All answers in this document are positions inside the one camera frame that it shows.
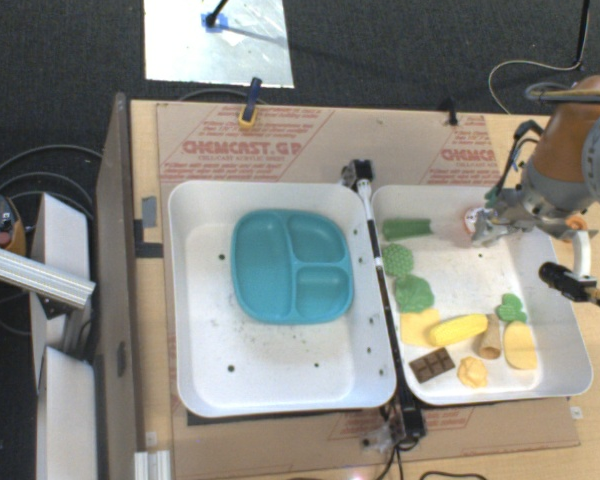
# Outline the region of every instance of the gray carpet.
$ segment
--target gray carpet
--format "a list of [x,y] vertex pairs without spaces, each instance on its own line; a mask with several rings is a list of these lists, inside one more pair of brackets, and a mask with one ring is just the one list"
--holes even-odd
[[[433,110],[453,96],[460,111],[501,112],[489,71],[508,59],[568,66],[576,53],[582,0],[284,0],[296,88],[263,90],[279,104]],[[99,149],[114,93],[176,99],[197,84],[143,77],[143,0],[0,0],[0,163],[34,146]],[[516,113],[548,114],[523,98],[542,80],[569,83],[600,73],[600,0],[592,0],[585,72],[504,68],[494,80]],[[90,192],[97,165],[73,153],[45,153],[0,174],[70,175]],[[70,187],[42,180],[7,194]],[[35,198],[22,200],[25,221]],[[24,306],[0,307],[26,326]],[[33,478],[35,397],[26,339],[0,331],[0,479]]]

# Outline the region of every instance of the blue tape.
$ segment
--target blue tape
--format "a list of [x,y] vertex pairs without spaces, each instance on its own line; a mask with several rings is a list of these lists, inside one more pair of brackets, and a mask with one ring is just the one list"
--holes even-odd
[[217,34],[218,32],[222,32],[222,29],[226,29],[229,27],[229,18],[227,18],[226,15],[220,13],[218,14],[218,17],[216,18],[216,23],[213,27],[209,27],[207,26],[207,16],[209,16],[210,12],[207,13],[202,13],[200,15],[201,21],[202,21],[202,26],[206,29],[207,32],[209,32],[210,34]]

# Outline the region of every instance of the yellow toy cookie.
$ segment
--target yellow toy cookie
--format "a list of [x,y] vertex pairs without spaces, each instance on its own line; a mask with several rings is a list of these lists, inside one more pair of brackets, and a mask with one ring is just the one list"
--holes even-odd
[[483,388],[487,385],[487,369],[476,357],[465,357],[458,367],[458,378],[470,388]]
[[431,347],[429,331],[439,322],[440,313],[433,308],[420,313],[400,313],[400,339],[407,345]]

